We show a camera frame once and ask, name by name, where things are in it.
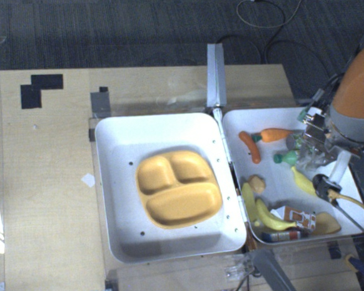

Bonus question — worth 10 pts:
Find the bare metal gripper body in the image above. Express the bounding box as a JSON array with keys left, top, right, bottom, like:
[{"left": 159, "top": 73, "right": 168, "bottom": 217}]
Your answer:
[{"left": 299, "top": 110, "right": 342, "bottom": 160}]

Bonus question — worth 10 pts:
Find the small grey can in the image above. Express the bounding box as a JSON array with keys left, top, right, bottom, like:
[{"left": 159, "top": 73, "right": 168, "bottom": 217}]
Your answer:
[{"left": 285, "top": 131, "right": 304, "bottom": 151}]

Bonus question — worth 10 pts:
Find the clear bottle with green cap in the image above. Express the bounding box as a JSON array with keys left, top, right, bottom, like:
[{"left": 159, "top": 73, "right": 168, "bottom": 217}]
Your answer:
[{"left": 272, "top": 147, "right": 332, "bottom": 175}]

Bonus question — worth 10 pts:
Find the orange carrot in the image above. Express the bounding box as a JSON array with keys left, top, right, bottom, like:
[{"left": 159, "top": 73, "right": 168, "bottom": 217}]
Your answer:
[{"left": 251, "top": 126, "right": 295, "bottom": 145}]

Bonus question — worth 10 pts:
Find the white plastic tray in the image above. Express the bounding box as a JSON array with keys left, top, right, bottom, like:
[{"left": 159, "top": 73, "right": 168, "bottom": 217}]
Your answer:
[
  {"left": 221, "top": 100, "right": 364, "bottom": 248},
  {"left": 93, "top": 107, "right": 250, "bottom": 267}
]

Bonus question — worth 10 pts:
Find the red sausage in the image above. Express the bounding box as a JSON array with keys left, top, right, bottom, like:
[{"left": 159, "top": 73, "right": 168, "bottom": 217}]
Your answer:
[{"left": 238, "top": 130, "right": 263, "bottom": 166}]

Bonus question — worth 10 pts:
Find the tan biscuit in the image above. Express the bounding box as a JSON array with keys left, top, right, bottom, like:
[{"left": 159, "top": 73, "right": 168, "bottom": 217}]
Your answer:
[{"left": 246, "top": 173, "right": 267, "bottom": 196}]

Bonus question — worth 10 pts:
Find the white and orange carton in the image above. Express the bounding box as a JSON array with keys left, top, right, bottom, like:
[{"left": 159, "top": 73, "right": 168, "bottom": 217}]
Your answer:
[{"left": 270, "top": 203, "right": 318, "bottom": 238}]

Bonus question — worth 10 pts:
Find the tan bread slice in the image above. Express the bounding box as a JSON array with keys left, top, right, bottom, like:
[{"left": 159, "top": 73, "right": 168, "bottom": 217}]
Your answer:
[{"left": 311, "top": 210, "right": 343, "bottom": 236}]

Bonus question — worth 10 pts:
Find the pale yellow banana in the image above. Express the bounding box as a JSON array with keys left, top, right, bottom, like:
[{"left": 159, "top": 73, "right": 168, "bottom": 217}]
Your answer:
[{"left": 241, "top": 181, "right": 262, "bottom": 228}]

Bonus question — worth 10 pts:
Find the blue and red box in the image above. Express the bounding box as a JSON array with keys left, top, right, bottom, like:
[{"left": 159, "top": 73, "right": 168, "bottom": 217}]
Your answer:
[{"left": 260, "top": 228, "right": 304, "bottom": 245}]

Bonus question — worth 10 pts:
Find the orange divided plate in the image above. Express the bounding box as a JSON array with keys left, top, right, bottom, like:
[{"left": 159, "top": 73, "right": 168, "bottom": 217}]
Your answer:
[{"left": 133, "top": 147, "right": 225, "bottom": 232}]

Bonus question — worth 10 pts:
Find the black cylinder on white bracket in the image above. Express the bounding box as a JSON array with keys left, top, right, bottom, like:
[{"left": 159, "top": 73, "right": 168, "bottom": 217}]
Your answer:
[{"left": 310, "top": 149, "right": 355, "bottom": 202}]

